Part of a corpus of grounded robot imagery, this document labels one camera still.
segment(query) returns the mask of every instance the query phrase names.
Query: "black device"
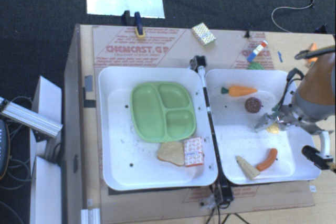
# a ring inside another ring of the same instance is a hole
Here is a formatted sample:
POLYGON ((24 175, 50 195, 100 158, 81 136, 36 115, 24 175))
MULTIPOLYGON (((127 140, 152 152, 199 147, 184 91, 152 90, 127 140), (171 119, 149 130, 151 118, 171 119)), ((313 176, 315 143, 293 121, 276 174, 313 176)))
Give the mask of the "black device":
POLYGON ((9 161, 9 131, 6 123, 0 120, 0 180, 6 174, 9 161))

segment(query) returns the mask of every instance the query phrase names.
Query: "green divided plate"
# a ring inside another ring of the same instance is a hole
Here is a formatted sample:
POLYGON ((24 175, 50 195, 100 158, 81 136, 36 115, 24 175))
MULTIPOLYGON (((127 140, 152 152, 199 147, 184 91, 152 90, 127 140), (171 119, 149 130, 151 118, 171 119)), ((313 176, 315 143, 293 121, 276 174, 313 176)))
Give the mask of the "green divided plate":
POLYGON ((132 120, 137 134, 148 142, 185 139, 196 129, 193 102, 175 82, 146 82, 131 93, 132 120))

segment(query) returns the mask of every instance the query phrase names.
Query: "white cable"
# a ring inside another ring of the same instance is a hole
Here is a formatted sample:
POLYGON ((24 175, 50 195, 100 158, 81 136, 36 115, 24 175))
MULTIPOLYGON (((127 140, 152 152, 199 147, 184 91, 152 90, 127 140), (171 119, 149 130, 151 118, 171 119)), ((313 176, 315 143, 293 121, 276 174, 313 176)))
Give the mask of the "white cable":
POLYGON ((310 7, 312 7, 312 6, 314 5, 314 1, 315 1, 315 0, 313 0, 308 6, 306 6, 306 7, 302 7, 302 8, 295 8, 295 7, 277 7, 277 8, 275 8, 275 9, 273 10, 273 12, 272 12, 272 15, 271 15, 273 23, 274 23, 279 29, 281 29, 282 31, 285 31, 285 32, 288 32, 288 33, 292 33, 291 31, 288 31, 288 30, 282 28, 280 25, 278 25, 278 24, 275 22, 275 20, 274 20, 274 12, 276 12, 276 11, 279 10, 279 9, 295 9, 295 10, 301 10, 301 9, 310 8, 310 7))

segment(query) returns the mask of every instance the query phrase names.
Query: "blue clamp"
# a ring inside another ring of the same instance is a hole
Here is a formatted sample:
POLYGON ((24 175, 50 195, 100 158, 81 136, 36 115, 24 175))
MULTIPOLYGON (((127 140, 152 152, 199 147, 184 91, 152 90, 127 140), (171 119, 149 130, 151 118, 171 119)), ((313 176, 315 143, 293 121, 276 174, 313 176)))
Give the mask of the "blue clamp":
POLYGON ((142 27, 142 19, 140 16, 140 12, 135 12, 134 13, 134 18, 135 18, 135 33, 138 38, 144 38, 145 37, 145 31, 142 27))

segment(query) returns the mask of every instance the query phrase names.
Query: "orange sausage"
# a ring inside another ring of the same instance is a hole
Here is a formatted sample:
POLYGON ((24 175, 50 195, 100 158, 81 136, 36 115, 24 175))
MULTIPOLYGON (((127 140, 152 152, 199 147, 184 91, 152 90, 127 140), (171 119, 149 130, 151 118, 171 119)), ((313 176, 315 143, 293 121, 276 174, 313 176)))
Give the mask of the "orange sausage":
POLYGON ((276 148, 271 148, 267 156, 267 159, 263 163, 258 164, 256 168, 259 171, 266 170, 269 166, 273 164, 273 162, 275 161, 277 157, 277 154, 278 154, 278 150, 276 148))

